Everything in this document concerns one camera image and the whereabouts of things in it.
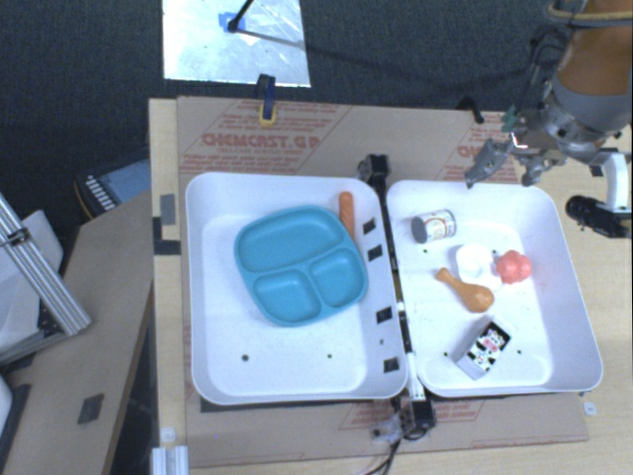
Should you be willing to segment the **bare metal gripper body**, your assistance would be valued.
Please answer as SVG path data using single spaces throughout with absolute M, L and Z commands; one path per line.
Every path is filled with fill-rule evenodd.
M 517 114 L 511 136 L 517 157 L 587 163 L 611 133 L 586 126 L 555 104 L 540 104 Z

